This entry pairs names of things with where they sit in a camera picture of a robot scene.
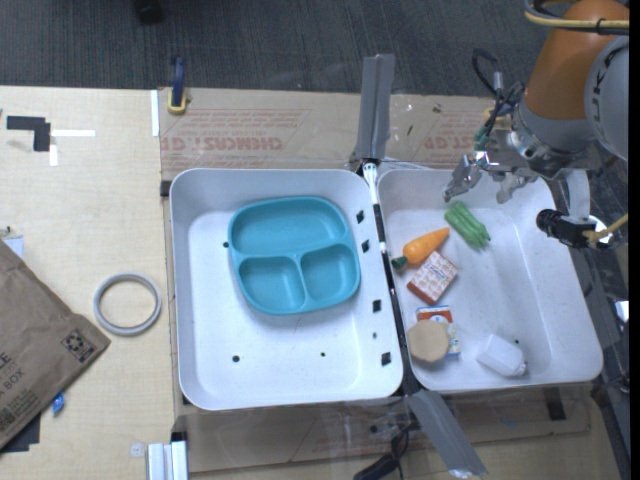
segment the white plastic tray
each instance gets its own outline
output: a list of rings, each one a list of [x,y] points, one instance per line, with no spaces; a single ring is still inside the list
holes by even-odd
[[[360,285],[336,306],[268,315],[243,297],[223,244],[242,206],[299,195],[325,197],[343,212],[358,250]],[[369,400],[397,390],[397,331],[360,177],[345,170],[193,169],[173,181],[170,202],[179,379],[194,405],[225,410]]]
[[[444,212],[463,201],[492,237],[473,250],[454,230],[439,251],[459,271],[438,304],[450,306],[461,354],[429,365],[412,360],[427,388],[440,392],[501,389],[523,385],[584,382],[602,369],[602,350],[566,246],[548,238],[535,223],[540,210],[554,208],[547,185],[539,180],[498,204],[499,185],[488,175],[449,205],[441,189],[449,171],[394,170],[381,175],[378,194],[392,256],[409,240],[448,226]],[[406,284],[413,270],[394,272],[405,328],[426,306]],[[506,378],[476,361],[480,345],[495,333],[517,342],[528,372]]]

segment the gray floor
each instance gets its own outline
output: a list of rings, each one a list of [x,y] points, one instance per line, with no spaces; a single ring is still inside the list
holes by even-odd
[[[499,59],[507,84],[526,82],[548,33],[524,18],[523,1],[160,0],[164,20],[144,25],[132,0],[0,0],[0,84],[150,89],[171,84],[178,55],[190,87],[357,93],[363,57],[394,53],[395,92],[488,96],[473,49]],[[626,171],[613,167],[592,175],[605,213],[627,204]],[[629,397],[615,391],[622,340],[609,310],[628,289],[616,259],[591,259],[604,294],[591,306],[613,333],[601,336],[600,379],[612,388],[596,388],[624,478]]]

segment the orange toy carrot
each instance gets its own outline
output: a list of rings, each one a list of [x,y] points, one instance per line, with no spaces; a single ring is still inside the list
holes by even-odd
[[[419,236],[402,248],[402,256],[391,260],[394,269],[404,270],[407,265],[420,265],[449,236],[450,228],[441,228]]]

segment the round beige object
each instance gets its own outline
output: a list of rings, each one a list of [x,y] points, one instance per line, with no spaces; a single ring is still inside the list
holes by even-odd
[[[434,363],[447,355],[449,336],[445,328],[433,320],[418,320],[407,333],[409,351],[417,359]]]

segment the blue divided plate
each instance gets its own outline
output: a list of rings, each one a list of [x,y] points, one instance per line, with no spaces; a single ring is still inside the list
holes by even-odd
[[[360,284],[349,225],[321,197],[282,197],[242,207],[229,223],[229,250],[245,298],[272,315],[339,304]]]

